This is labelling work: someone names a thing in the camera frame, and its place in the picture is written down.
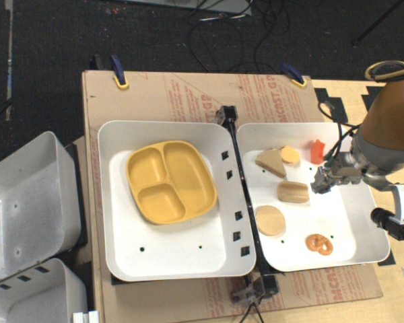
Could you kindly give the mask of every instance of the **brown cylindrical robot part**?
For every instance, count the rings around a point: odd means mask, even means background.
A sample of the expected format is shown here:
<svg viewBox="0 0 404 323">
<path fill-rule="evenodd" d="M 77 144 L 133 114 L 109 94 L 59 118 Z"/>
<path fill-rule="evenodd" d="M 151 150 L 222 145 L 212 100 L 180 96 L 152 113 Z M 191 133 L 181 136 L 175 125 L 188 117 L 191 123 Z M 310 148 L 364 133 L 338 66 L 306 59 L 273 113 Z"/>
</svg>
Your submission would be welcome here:
<svg viewBox="0 0 404 323">
<path fill-rule="evenodd" d="M 367 142 L 404 151 L 404 80 L 387 83 L 360 127 Z"/>
</svg>

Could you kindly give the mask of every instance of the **blue clamp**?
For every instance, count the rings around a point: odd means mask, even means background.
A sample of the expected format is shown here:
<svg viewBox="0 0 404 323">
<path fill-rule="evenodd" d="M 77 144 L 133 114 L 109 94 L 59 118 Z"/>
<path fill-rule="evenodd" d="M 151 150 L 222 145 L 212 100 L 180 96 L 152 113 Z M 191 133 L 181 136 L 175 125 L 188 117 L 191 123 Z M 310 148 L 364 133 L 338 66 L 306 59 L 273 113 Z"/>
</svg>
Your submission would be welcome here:
<svg viewBox="0 0 404 323">
<path fill-rule="evenodd" d="M 119 89 L 128 89 L 129 82 L 124 76 L 123 66 L 121 65 L 119 57 L 116 55 L 111 55 L 110 62 L 112 63 L 112 68 L 115 72 L 114 80 L 116 85 L 119 87 Z"/>
<path fill-rule="evenodd" d="M 287 75 L 292 83 L 294 83 L 296 86 L 301 88 L 306 87 L 307 82 L 304 80 L 301 73 L 299 73 L 299 71 L 295 67 L 289 65 L 288 63 L 283 62 L 280 65 L 279 72 L 281 74 Z"/>
</svg>

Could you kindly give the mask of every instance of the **wooden surface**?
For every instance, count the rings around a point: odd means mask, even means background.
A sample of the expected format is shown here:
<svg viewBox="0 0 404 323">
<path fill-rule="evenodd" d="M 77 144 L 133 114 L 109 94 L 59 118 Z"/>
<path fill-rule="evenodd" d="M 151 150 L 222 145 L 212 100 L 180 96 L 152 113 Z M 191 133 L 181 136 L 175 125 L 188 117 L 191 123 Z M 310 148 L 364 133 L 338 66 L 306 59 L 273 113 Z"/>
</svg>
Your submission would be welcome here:
<svg viewBox="0 0 404 323">
<path fill-rule="evenodd" d="M 341 98 L 347 112 L 349 123 L 358 124 L 365 117 L 367 110 L 362 95 L 368 95 L 368 85 L 377 86 L 382 84 L 368 83 L 367 81 L 312 81 L 314 87 L 327 90 L 329 97 Z M 86 133 L 90 125 L 87 115 L 87 97 L 84 92 L 84 118 Z M 91 163 L 91 156 L 88 153 L 88 161 Z M 88 176 L 93 176 L 91 166 L 87 168 Z M 389 177 L 392 182 L 404 182 L 404 169 Z M 394 202 L 391 193 L 377 192 L 372 190 L 374 200 L 378 207 L 393 210 Z M 89 188 L 90 202 L 94 202 L 94 190 Z M 90 223 L 92 225 L 93 241 L 93 272 L 94 292 L 96 309 L 104 311 L 102 300 L 102 282 L 100 280 L 100 262 L 96 245 L 98 239 L 96 227 L 96 212 L 91 209 Z M 396 264 L 386 266 L 375 266 L 376 274 L 382 288 L 383 297 L 378 299 L 367 299 L 346 303 L 329 304 L 302 309 L 280 310 L 263 313 L 265 323 L 293 322 L 293 323 L 349 323 L 349 322 L 404 322 L 404 242 L 398 242 L 389 237 L 393 256 Z M 211 320 L 193 321 L 196 323 L 238 323 L 241 316 L 226 317 Z M 260 322 L 256 314 L 250 315 L 245 322 Z"/>
</svg>

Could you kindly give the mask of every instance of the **hole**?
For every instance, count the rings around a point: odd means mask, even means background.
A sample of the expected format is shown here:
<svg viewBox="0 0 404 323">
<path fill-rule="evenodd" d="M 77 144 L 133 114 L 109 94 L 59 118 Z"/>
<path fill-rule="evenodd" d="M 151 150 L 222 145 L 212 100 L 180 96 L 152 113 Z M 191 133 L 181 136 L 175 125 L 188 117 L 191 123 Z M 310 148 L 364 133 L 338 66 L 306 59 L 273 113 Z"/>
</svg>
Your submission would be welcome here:
<svg viewBox="0 0 404 323">
<path fill-rule="evenodd" d="M 25 283 L 31 280 L 30 277 L 27 277 L 25 275 L 21 275 L 20 277 L 18 277 L 18 279 L 25 282 Z"/>
<path fill-rule="evenodd" d="M 241 232 L 234 232 L 234 242 L 241 239 Z"/>
<path fill-rule="evenodd" d="M 44 268 L 44 267 L 42 267 L 42 266 L 37 266 L 36 268 L 35 268 L 38 272 L 41 272 L 41 273 L 49 273 L 49 270 L 48 269 L 46 269 L 46 268 Z"/>
<path fill-rule="evenodd" d="M 2 284 L 0 285 L 0 288 L 1 288 L 1 289 L 9 289 L 9 288 L 12 288 L 12 287 L 10 287 L 9 285 L 6 285 L 5 283 L 2 283 Z"/>
<path fill-rule="evenodd" d="M 241 248 L 241 257 L 247 256 L 248 254 L 250 254 L 250 246 L 243 246 Z"/>
<path fill-rule="evenodd" d="M 242 212 L 241 211 L 235 212 L 235 220 L 238 221 L 239 219 L 242 219 Z"/>
</svg>

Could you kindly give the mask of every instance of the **pretzel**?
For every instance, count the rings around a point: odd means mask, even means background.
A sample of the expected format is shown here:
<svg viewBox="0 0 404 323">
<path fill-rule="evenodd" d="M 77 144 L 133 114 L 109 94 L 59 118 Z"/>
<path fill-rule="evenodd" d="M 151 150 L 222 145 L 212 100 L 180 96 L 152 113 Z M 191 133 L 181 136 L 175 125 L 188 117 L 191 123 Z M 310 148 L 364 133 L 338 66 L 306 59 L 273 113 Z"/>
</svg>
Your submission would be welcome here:
<svg viewBox="0 0 404 323">
<path fill-rule="evenodd" d="M 321 234 L 310 234 L 305 239 L 305 244 L 309 250 L 314 252 L 317 251 L 323 256 L 332 254 L 332 251 L 334 250 L 331 241 Z"/>
</svg>

